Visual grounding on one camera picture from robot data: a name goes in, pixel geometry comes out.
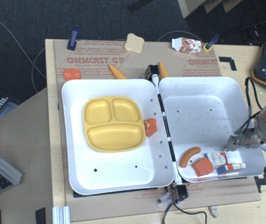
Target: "toy sausage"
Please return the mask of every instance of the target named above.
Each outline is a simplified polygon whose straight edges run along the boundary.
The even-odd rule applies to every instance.
[[[193,148],[190,148],[188,151],[186,151],[183,155],[183,157],[181,158],[180,162],[179,162],[179,165],[182,167],[182,168],[185,168],[187,166],[187,163],[189,161],[189,159],[195,155],[195,154],[198,154],[200,153],[201,149],[199,147],[193,147]]]

